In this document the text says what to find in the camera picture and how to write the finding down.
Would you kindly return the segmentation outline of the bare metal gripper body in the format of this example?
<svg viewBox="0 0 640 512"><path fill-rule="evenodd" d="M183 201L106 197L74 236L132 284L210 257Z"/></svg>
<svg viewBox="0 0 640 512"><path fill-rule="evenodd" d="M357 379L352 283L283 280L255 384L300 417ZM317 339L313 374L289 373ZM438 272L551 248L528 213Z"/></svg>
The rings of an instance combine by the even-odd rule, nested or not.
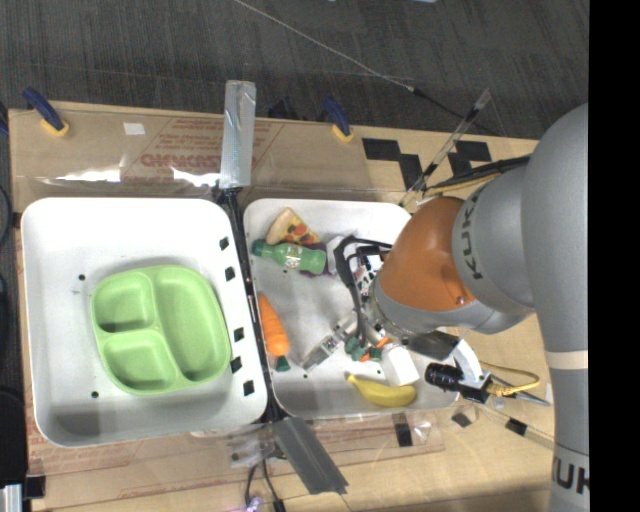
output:
<svg viewBox="0 0 640 512"><path fill-rule="evenodd" d="M349 328L349 350L367 351L372 348L400 346L396 338L390 336L380 324L374 324L360 315L356 308L351 311Z"/></svg>

